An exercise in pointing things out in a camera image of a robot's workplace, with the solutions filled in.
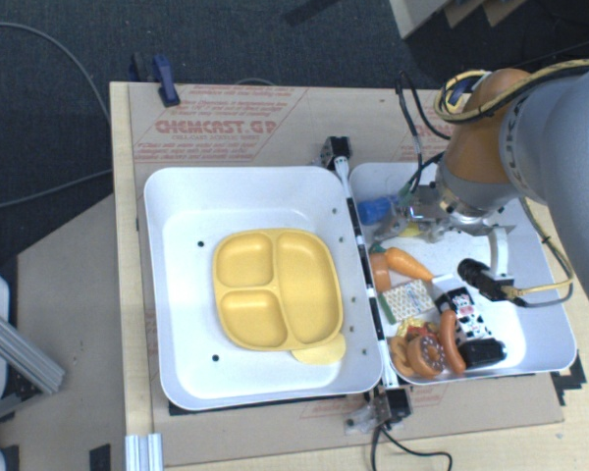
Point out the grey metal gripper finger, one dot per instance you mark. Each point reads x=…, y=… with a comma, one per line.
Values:
x=393, y=225
x=434, y=232

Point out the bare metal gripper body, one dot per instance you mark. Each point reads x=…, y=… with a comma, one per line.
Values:
x=429, y=204

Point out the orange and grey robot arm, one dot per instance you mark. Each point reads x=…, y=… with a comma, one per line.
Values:
x=545, y=135

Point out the small yellow toy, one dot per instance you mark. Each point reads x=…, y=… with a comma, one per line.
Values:
x=411, y=232

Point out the thin black and white rod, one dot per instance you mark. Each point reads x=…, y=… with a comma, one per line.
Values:
x=357, y=224

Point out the orange carrot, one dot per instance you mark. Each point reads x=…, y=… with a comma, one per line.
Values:
x=407, y=262

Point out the white patterned biscuit packet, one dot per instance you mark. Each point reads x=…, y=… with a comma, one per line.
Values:
x=410, y=299

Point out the cow print carton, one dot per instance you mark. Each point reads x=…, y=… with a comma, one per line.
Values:
x=468, y=314

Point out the yellow and red pizza slice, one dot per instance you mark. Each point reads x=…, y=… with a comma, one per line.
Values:
x=414, y=328

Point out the orange sausage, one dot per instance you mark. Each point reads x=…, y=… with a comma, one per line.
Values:
x=450, y=341

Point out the yellow divided plate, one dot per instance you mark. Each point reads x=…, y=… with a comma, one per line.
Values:
x=299, y=282

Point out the brown doughnut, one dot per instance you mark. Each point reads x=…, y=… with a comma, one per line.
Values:
x=424, y=358

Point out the black box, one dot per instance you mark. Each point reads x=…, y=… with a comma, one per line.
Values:
x=483, y=352

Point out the white plastic tray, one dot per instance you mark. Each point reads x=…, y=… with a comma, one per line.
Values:
x=535, y=331
x=186, y=273

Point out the pale yellow round disc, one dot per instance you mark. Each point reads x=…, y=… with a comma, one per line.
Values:
x=324, y=355

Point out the brown cardboard board, red print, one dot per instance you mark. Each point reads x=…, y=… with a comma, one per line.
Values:
x=216, y=125

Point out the black cylinder on white bracket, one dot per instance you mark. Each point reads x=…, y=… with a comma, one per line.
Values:
x=478, y=275

